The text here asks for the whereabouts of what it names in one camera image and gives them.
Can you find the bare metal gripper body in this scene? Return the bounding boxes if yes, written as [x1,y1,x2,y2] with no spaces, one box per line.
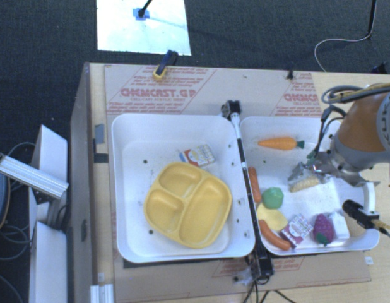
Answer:
[308,151,363,188]

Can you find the yellow corn cob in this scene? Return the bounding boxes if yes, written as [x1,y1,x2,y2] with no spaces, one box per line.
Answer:
[288,175,321,193]

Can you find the white plastic tray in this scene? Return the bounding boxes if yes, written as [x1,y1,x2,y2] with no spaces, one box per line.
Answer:
[111,112,257,264]
[239,116,381,256]

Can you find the orange carrot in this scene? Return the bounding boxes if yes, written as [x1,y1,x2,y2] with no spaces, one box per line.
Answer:
[257,136,305,152]

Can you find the green toy pepper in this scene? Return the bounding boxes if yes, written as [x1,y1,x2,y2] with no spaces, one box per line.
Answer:
[261,186,285,210]

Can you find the orange sausage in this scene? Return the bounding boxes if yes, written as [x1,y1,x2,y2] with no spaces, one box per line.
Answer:
[247,166,263,204]
[258,219,292,251]

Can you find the purple grapes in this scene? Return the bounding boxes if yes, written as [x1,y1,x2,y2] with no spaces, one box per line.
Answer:
[312,213,336,246]

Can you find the yellow toy lemon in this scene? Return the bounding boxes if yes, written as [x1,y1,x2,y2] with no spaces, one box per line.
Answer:
[256,203,289,232]

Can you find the thin black and white rod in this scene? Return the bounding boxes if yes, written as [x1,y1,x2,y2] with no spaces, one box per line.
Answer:
[230,112,266,259]

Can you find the red and white small carton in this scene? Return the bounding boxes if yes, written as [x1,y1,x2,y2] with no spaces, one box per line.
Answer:
[279,213,314,249]

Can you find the brown cardboard board red print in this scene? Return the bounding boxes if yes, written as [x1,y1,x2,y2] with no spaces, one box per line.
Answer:
[103,64,372,303]

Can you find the red and yellow small carton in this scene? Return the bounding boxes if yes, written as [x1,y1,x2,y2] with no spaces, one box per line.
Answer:
[178,143,216,169]

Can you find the yellow divided plate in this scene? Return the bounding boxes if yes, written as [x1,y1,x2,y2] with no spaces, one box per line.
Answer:
[143,161,233,250]

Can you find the black cylinder on white bracket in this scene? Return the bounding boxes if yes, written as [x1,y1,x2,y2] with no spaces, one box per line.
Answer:
[341,181,381,230]

